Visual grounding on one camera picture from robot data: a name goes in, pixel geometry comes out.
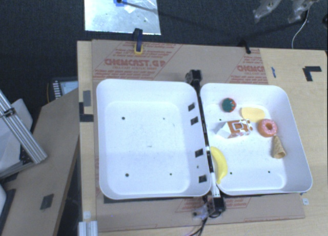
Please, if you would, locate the green and red strawberry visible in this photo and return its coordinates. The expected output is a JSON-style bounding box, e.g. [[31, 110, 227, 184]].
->
[[221, 97, 237, 113]]

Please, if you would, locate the yellow flat slice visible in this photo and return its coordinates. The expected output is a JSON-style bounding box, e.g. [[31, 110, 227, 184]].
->
[[239, 107, 266, 124]]

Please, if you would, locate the brown cardboard board red print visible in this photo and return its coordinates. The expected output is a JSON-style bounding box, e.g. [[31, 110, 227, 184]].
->
[[91, 39, 306, 232]]

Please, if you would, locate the pink doughnut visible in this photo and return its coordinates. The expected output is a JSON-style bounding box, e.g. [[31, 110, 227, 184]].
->
[[257, 119, 278, 137]]

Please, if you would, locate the white and orange carton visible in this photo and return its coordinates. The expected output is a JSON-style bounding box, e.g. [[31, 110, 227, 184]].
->
[[216, 119, 254, 140]]

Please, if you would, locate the thin black and white rod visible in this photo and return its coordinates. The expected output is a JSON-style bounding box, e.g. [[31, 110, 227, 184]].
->
[[192, 80, 219, 198]]

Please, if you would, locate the tan waffle cone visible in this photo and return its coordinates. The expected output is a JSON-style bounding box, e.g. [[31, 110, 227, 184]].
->
[[271, 135, 287, 159]]

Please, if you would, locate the white plastic tray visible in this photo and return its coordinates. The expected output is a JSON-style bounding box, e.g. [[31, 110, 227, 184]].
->
[[95, 78, 213, 201], [199, 83, 314, 197]]

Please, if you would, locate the yellow banana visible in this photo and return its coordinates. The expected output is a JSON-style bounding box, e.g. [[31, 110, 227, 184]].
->
[[210, 146, 229, 185]]

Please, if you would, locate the black block with thin wires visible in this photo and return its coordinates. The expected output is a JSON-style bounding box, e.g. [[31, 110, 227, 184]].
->
[[184, 69, 203, 86], [192, 195, 228, 221]]

